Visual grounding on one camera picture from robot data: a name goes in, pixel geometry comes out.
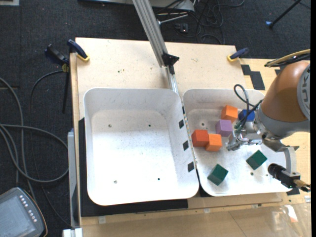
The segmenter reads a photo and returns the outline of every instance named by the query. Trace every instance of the yellow clamp pad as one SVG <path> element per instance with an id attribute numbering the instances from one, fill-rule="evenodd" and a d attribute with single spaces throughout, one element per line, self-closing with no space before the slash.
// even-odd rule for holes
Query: yellow clamp pad
<path id="1" fill-rule="evenodd" d="M 82 60 L 82 61 L 84 61 L 84 62 L 87 62 L 89 59 L 90 59 L 90 56 L 89 55 L 87 55 L 87 58 L 83 58 L 81 55 L 78 55 L 77 54 L 77 57 L 80 59 L 80 60 Z"/>
<path id="2" fill-rule="evenodd" d="M 236 61 L 237 59 L 238 59 L 238 57 L 236 57 L 235 59 L 231 59 L 231 58 L 230 58 L 230 55 L 227 56 L 227 60 L 228 60 L 229 62 Z"/>

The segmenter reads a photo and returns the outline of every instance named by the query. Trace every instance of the orange block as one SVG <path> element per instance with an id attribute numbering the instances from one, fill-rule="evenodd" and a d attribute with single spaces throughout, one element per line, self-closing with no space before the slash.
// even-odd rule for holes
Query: orange block
<path id="1" fill-rule="evenodd" d="M 220 134 L 209 134 L 208 135 L 209 142 L 205 146 L 206 151 L 216 152 L 221 149 L 222 144 L 222 136 Z"/>
<path id="2" fill-rule="evenodd" d="M 226 105 L 222 109 L 221 119 L 230 120 L 232 123 L 238 118 L 238 108 Z"/>
<path id="3" fill-rule="evenodd" d="M 191 138 L 194 147 L 205 147 L 208 143 L 208 132 L 207 130 L 195 130 Z"/>

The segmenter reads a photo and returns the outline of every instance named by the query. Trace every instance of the purple block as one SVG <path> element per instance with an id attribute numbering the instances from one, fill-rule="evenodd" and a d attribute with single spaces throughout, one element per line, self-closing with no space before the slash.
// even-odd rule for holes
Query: purple block
<path id="1" fill-rule="evenodd" d="M 233 131 L 233 125 L 230 120 L 220 119 L 216 125 L 216 133 L 222 135 L 223 137 L 228 137 Z"/>

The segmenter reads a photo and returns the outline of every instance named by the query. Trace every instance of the wooden table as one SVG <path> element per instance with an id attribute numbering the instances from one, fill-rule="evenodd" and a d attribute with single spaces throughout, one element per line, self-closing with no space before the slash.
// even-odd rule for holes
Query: wooden table
<path id="1" fill-rule="evenodd" d="M 165 70 L 158 66 L 148 41 L 77 38 L 76 42 L 90 55 L 85 63 L 70 55 L 73 121 L 79 181 L 78 121 L 84 117 L 83 95 L 93 87 L 169 88 Z M 277 76 L 273 68 L 265 68 L 265 59 L 238 59 L 229 62 L 227 56 L 236 52 L 235 46 L 188 43 L 166 43 L 168 52 L 179 56 L 175 64 L 179 95 L 191 88 L 230 88 L 236 83 L 253 89 L 250 76 L 244 76 L 241 65 L 260 72 L 266 90 Z M 299 145 L 297 171 L 301 179 L 311 181 L 310 134 L 298 132 L 284 140 L 286 145 Z M 175 211 L 118 214 L 102 217 L 79 217 L 84 237 L 89 236 L 209 236 L 210 233 L 231 233 L 244 236 L 235 210 L 251 210 L 305 204 L 311 193 L 288 196 L 286 193 L 250 194 L 227 197 L 188 199 L 189 208 Z"/>

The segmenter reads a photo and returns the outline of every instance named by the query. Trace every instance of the blue block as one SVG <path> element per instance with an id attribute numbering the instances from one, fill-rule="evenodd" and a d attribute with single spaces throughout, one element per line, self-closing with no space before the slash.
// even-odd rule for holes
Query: blue block
<path id="1" fill-rule="evenodd" d="M 239 114 L 238 114 L 238 118 L 239 120 L 242 120 L 244 116 L 246 116 L 247 110 L 242 110 Z M 247 121 L 253 121 L 255 119 L 255 112 L 251 112 L 248 117 L 247 117 Z"/>

